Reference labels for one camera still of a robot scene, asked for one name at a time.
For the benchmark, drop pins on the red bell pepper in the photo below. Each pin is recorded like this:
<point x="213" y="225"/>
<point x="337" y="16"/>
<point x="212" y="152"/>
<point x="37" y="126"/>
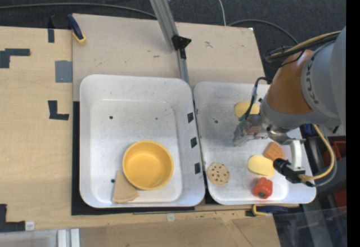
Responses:
<point x="263" y="187"/>

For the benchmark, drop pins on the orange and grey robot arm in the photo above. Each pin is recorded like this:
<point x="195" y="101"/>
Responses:
<point x="303" y="91"/>

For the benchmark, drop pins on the pale wooden board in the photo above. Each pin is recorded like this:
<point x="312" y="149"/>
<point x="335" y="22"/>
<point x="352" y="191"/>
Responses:
<point x="126" y="49"/>

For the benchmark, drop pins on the yellow bowl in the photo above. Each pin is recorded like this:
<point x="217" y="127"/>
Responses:
<point x="147" y="165"/>

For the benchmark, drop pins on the chocolate chip biscuit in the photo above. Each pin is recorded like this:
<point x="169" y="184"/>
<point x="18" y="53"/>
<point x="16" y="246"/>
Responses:
<point x="218" y="174"/>

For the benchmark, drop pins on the pale yellow oval slice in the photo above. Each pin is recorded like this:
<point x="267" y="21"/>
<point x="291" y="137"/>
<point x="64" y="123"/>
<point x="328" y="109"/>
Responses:
<point x="242" y="108"/>
<point x="260" y="165"/>

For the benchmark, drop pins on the tan bread slice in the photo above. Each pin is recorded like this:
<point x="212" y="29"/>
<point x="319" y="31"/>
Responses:
<point x="122" y="191"/>

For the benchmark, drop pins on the black cylinder on white bracket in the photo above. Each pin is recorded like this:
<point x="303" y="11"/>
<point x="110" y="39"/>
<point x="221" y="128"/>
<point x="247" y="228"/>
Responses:
<point x="295" y="156"/>

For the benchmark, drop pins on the white plastic tray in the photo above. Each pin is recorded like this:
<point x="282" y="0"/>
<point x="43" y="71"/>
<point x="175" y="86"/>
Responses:
<point x="140" y="94"/>
<point x="219" y="141"/>

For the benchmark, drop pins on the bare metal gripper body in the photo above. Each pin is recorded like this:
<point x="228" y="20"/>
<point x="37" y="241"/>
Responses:
<point x="257" y="129"/>

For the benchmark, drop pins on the orange waffle biscuit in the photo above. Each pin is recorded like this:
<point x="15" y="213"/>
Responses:
<point x="273" y="151"/>

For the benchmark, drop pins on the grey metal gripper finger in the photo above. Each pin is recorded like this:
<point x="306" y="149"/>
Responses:
<point x="238" y="136"/>

